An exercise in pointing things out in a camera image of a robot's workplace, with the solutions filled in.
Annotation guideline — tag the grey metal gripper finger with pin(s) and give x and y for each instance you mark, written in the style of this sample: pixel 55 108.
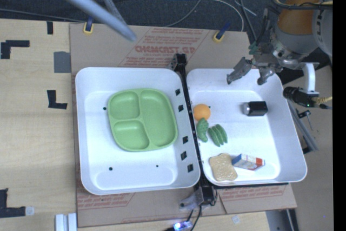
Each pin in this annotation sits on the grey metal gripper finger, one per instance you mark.
pixel 239 71
pixel 266 75

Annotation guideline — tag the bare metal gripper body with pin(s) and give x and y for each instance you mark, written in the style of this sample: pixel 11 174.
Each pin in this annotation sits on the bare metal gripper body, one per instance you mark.
pixel 273 58

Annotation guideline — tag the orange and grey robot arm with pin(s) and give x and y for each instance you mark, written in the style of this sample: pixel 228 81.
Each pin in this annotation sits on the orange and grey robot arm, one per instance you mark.
pixel 305 16

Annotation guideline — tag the black can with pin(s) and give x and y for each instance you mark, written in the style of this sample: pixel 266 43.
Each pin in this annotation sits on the black can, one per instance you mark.
pixel 256 108

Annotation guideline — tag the orange toy fruit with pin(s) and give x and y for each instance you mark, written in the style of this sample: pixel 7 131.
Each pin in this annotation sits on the orange toy fruit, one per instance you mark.
pixel 201 111

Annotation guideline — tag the white plastic tray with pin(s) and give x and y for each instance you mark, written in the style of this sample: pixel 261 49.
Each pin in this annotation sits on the white plastic tray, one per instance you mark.
pixel 248 132
pixel 129 175

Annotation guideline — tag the green toy pea pods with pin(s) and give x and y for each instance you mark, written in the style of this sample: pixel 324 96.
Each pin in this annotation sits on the green toy pea pods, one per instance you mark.
pixel 218 134

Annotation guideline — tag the blue white orange carton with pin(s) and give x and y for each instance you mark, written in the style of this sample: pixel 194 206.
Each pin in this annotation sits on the blue white orange carton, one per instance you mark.
pixel 247 161

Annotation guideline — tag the toy bread slice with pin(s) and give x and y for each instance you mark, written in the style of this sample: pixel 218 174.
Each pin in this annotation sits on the toy bread slice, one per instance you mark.
pixel 222 167

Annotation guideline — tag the green divided plate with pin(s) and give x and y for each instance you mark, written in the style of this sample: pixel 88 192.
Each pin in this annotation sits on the green divided plate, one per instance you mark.
pixel 142 119

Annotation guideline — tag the brown cardboard board red print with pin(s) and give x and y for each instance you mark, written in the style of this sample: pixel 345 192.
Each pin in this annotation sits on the brown cardboard board red print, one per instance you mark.
pixel 113 48

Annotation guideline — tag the black cylinder on white bracket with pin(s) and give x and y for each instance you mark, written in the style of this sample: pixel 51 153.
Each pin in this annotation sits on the black cylinder on white bracket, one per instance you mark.
pixel 304 89

